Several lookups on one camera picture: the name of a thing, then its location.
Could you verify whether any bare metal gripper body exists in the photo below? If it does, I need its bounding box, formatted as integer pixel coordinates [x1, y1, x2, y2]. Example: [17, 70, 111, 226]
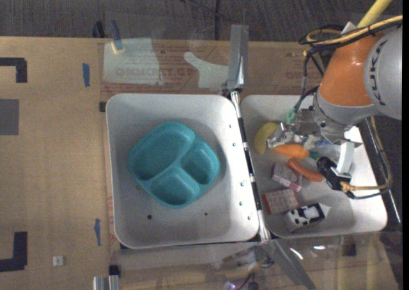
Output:
[292, 107, 324, 138]

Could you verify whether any yellow banana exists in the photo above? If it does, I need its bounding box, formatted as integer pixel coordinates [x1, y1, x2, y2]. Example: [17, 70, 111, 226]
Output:
[254, 121, 281, 156]

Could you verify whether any orange carrot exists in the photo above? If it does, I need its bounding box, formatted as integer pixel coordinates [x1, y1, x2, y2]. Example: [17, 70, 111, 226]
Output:
[273, 144, 319, 160]

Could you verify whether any clear plastic bottle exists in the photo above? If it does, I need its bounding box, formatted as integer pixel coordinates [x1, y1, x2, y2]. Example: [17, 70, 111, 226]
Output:
[303, 135, 334, 154]

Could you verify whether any pink carton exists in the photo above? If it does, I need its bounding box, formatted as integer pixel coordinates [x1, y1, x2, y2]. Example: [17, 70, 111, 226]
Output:
[270, 163, 304, 194]

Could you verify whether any orange sausage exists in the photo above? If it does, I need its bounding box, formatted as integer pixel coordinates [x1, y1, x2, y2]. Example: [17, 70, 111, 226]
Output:
[287, 157, 325, 183]

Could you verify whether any red and beige packet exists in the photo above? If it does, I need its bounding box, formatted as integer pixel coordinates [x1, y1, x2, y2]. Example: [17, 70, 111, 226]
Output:
[261, 188, 299, 215]

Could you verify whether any black and white carton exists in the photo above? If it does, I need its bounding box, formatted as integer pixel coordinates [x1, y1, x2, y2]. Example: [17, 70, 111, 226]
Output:
[283, 202, 332, 234]

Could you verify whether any white plastic tray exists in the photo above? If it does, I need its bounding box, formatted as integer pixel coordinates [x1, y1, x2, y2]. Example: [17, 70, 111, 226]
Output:
[105, 93, 260, 249]
[240, 94, 389, 239]

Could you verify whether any blue divided plate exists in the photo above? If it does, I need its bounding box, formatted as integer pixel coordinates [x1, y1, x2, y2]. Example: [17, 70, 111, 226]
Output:
[126, 120, 222, 210]

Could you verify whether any brown cardboard board red print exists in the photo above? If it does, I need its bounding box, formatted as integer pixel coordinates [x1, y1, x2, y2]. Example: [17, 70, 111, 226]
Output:
[97, 38, 400, 290]

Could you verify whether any black cylinder on white bracket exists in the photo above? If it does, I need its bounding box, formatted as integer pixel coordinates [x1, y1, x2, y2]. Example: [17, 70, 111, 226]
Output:
[316, 141, 356, 192]

